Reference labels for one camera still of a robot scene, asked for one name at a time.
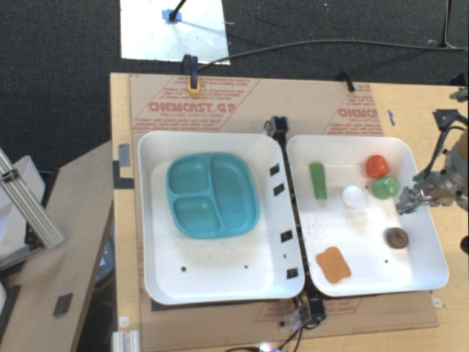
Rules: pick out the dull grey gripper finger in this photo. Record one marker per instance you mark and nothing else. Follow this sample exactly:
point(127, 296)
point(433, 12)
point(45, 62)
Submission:
point(405, 201)
point(422, 196)

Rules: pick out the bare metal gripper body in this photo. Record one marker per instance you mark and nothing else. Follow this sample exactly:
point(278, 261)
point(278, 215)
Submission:
point(447, 189)

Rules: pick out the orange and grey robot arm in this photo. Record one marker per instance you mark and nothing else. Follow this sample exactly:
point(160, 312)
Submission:
point(462, 149)

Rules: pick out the green cube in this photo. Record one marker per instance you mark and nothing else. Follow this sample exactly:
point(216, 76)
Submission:
point(385, 188)

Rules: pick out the brown doughnut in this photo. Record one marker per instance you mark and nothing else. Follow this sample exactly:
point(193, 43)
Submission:
point(397, 238)

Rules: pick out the red cube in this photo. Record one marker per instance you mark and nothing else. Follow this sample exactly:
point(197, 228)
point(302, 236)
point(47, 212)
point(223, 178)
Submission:
point(376, 166)

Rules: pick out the white plastic tray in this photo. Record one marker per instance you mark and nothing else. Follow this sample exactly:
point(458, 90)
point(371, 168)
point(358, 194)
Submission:
point(220, 266)
point(366, 233)

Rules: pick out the white ball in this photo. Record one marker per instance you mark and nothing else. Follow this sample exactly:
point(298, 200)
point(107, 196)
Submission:
point(354, 196)

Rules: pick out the green toy cucumber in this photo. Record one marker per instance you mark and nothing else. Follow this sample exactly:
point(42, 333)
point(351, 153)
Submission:
point(318, 182)

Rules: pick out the orange biscuit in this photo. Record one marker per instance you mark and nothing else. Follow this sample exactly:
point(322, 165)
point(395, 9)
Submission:
point(333, 265)

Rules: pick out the thin black and white rod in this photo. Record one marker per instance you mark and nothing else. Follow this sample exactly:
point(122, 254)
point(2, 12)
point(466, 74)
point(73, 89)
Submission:
point(297, 218)

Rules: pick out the blue divided plate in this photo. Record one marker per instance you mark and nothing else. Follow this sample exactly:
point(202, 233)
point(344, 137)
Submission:
point(227, 196)

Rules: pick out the brown cardboard board red print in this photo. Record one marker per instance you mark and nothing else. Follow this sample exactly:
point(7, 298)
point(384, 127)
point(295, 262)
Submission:
point(220, 108)

